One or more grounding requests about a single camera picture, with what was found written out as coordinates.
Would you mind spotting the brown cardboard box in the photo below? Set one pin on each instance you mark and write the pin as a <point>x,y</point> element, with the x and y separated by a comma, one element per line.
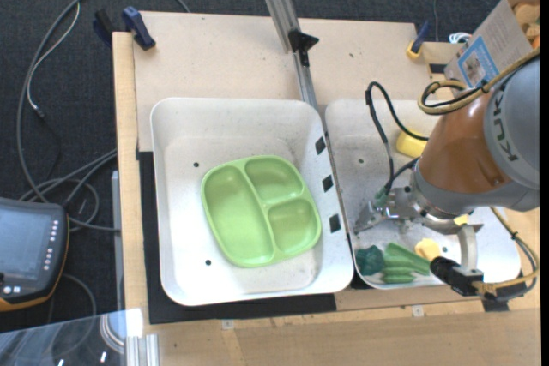
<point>493,38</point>

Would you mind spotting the pale wood board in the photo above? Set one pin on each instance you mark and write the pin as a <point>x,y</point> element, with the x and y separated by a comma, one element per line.
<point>223,64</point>

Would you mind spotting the yellow rounded block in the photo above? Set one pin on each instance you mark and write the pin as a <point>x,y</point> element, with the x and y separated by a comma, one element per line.
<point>409,143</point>

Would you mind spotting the green pea pods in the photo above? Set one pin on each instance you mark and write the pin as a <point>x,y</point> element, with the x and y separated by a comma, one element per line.
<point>403,263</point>

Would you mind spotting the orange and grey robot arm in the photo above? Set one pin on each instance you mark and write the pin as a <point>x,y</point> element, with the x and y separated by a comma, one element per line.
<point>463,150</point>

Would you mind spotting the black cylinder on white bracket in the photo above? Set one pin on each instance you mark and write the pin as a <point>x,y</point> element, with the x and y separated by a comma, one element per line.
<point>454,272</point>

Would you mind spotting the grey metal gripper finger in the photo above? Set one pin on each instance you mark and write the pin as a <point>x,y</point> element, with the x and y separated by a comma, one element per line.
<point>405,227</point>
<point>367,219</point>

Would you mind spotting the dark green broccoli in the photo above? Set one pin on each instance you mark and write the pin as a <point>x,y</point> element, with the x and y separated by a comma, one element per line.
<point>369,261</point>

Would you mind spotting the white plastic tray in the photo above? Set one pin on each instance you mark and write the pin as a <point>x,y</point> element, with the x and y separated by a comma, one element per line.
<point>184,201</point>
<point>364,184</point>

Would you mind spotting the green divided plate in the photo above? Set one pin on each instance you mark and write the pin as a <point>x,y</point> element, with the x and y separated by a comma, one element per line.
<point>261,212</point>

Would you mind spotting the yellow toy food piece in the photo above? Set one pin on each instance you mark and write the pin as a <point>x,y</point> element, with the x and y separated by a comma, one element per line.
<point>426,248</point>

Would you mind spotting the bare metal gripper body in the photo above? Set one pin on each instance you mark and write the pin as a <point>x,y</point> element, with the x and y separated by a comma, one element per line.
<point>405,201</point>

